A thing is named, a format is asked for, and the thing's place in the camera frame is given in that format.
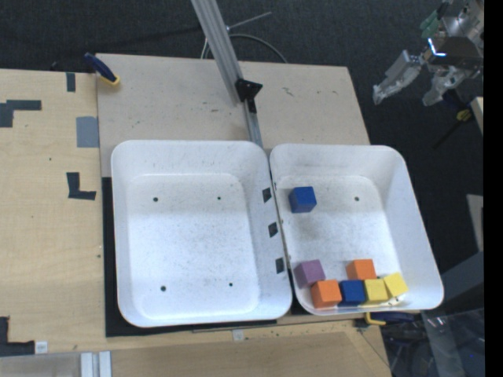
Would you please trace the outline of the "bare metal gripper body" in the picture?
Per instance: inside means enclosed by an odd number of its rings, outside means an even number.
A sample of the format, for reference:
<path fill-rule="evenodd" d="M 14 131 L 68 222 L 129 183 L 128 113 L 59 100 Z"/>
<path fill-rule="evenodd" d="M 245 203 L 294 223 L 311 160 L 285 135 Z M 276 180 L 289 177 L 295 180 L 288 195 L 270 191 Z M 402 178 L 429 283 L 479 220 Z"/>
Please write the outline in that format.
<path fill-rule="evenodd" d="M 478 70 L 483 64 L 483 31 L 483 13 L 460 13 L 441 20 L 432 13 L 425 20 L 425 62 L 430 66 Z"/>

